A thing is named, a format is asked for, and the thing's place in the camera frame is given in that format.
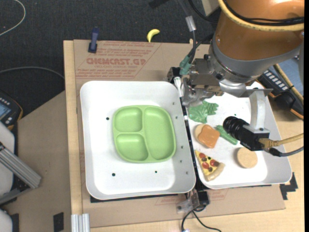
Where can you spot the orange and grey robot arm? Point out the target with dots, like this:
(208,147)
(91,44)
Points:
(256,20)

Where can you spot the white plastic tray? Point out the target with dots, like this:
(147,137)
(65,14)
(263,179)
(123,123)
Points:
(101,144)
(263,175)

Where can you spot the brown cardboard board red print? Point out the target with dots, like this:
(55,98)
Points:
(111,62)

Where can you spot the toast with orange spread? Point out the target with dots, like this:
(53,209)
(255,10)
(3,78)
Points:
(208,135)

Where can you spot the black cylinder on white bracket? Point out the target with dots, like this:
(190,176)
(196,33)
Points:
(243,130)

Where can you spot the tan round biscuit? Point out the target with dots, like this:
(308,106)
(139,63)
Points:
(246,157)

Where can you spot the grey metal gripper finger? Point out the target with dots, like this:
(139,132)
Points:
(186,93)
(200,97)

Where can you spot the yellow banana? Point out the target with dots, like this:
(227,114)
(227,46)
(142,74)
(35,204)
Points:
(152,33)

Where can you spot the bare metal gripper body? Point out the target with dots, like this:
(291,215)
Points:
(202,77)

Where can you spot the green lettuce leaf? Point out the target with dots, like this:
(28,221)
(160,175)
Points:
(199,113)

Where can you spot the green divided plate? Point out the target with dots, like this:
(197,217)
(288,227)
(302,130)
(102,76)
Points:
(154,134)

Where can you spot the green toy vegetable stalk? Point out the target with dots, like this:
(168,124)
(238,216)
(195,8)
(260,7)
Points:
(228,138)

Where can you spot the toy pizza slice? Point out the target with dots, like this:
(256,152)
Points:
(208,167)

